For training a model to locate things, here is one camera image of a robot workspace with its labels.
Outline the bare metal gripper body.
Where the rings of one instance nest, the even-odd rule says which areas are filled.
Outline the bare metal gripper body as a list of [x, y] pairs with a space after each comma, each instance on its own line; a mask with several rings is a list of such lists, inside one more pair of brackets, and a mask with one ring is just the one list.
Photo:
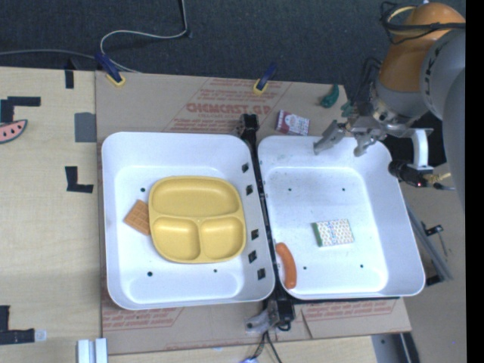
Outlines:
[[354, 135], [400, 137], [410, 124], [411, 118], [395, 113], [384, 105], [356, 104], [347, 118], [345, 129]]

